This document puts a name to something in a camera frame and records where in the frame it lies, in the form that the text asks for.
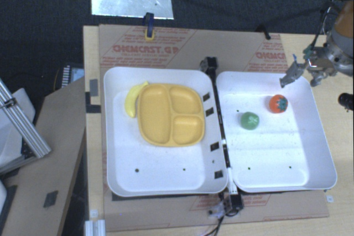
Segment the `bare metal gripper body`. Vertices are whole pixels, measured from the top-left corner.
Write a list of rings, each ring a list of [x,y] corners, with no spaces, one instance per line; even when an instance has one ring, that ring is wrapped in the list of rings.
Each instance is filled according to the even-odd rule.
[[[337,72],[353,76],[353,46],[338,47],[336,44],[325,44],[315,47],[310,55],[308,70],[323,72],[327,76],[335,76]]]

